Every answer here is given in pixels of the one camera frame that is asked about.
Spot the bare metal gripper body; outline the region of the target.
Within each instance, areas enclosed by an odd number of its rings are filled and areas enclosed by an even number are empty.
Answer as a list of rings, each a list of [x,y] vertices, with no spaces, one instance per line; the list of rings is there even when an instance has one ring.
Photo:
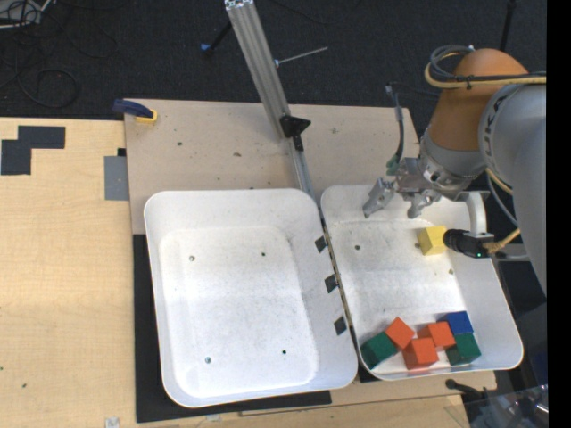
[[[432,191],[451,200],[468,186],[468,180],[449,171],[430,157],[404,158],[396,171],[401,193]]]

